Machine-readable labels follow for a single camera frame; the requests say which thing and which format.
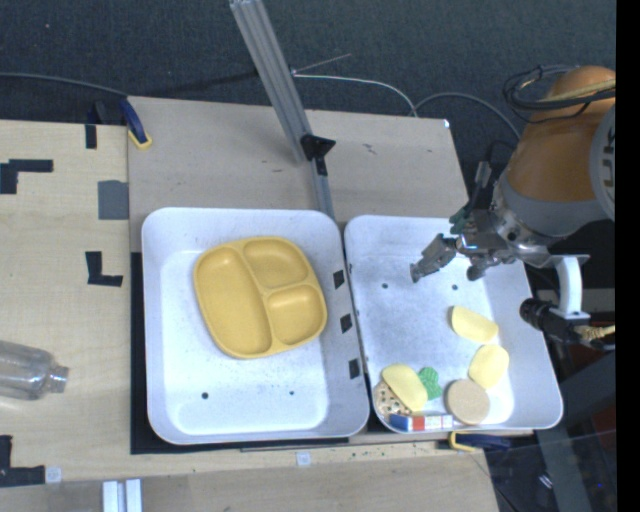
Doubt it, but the pale yellow oval slice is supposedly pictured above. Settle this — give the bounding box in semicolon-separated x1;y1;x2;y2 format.
381;363;430;413
467;343;511;390
447;305;500;345

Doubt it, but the blue red white packet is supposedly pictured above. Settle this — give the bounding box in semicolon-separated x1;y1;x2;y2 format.
388;411;454;433

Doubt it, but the white plastic tray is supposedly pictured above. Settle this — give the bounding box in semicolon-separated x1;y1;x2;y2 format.
140;206;371;446
343;214;565;435

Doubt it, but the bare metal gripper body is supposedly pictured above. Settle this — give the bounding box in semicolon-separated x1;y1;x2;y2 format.
453;208;550;267

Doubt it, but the yellow divided plate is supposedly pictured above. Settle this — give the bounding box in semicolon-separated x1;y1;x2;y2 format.
192;235;329;360

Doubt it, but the tan round biscuit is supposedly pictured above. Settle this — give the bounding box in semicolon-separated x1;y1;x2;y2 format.
444;378;492;427

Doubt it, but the clear plastic bottle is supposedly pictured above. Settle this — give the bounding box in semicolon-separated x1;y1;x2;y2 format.
0;339;71;401

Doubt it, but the black cylinder on white bracket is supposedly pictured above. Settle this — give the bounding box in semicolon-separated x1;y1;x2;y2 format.
518;253;592;344

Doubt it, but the green toy lettuce leaf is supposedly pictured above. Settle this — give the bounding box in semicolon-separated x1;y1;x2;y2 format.
417;366;444;401

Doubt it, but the brown chocolate chip cookie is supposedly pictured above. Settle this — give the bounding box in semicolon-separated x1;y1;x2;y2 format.
372;380;413;417

